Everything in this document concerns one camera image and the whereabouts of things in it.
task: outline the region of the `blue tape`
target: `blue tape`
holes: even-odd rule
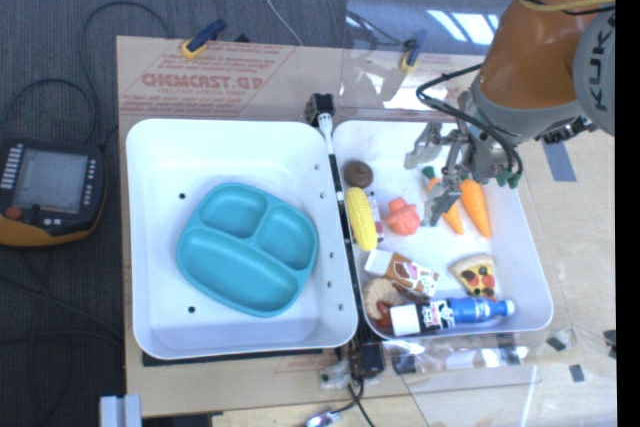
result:
[[[576,174],[573,172],[571,160],[567,148],[562,142],[547,144],[542,142],[551,174],[556,182],[575,182]]]

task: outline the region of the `label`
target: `label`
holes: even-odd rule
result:
[[[428,267],[393,253],[384,277],[390,279],[405,295],[420,301],[435,295],[439,275]]]
[[[369,206],[371,207],[371,213],[373,214],[373,222],[376,225],[376,234],[378,235],[378,244],[384,240],[384,229],[382,227],[382,221],[380,219],[380,209],[378,208],[378,200],[373,192],[367,195],[369,200]]]
[[[446,329],[456,325],[453,310],[446,300],[432,301],[421,306],[421,320],[428,331]]]
[[[237,116],[288,59],[293,47],[209,42],[199,56],[182,55],[172,43],[133,82],[122,88],[121,114]]]

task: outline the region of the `bottle cap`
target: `bottle cap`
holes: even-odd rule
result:
[[[514,312],[516,311],[516,305],[513,304],[513,301],[511,299],[505,299],[504,301],[505,307],[506,307],[506,313],[505,316],[510,316],[513,315]]]
[[[394,336],[407,336],[420,332],[420,317],[415,304],[393,306],[389,309]]]

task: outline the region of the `yellow corn cob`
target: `yellow corn cob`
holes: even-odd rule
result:
[[[363,251],[375,249],[378,245],[378,233],[366,193],[360,187],[350,187],[344,195],[344,201],[356,243]]]

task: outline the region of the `metal bracket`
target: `metal bracket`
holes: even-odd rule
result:
[[[140,395],[101,397],[100,427],[142,427]]]
[[[444,183],[439,181],[429,191],[429,198],[424,203],[424,215],[422,217],[421,226],[435,226],[440,216],[448,212],[453,204],[460,198],[459,190],[452,190]]]
[[[442,123],[427,123],[427,126],[416,139],[413,151],[404,157],[404,168],[414,169],[418,164],[431,162],[440,154],[440,145],[434,144],[436,138],[440,136]]]

